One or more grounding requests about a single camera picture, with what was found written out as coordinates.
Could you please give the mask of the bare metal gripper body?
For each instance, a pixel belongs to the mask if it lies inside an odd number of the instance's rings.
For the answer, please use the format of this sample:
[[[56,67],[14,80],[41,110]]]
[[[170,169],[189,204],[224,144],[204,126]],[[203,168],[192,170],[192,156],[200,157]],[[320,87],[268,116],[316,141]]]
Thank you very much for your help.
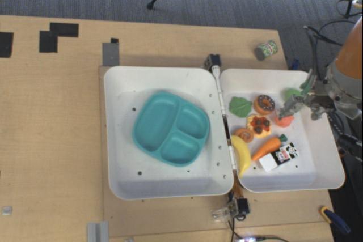
[[[324,81],[307,81],[302,90],[303,103],[312,111],[334,111],[334,101],[329,97],[325,89]]]

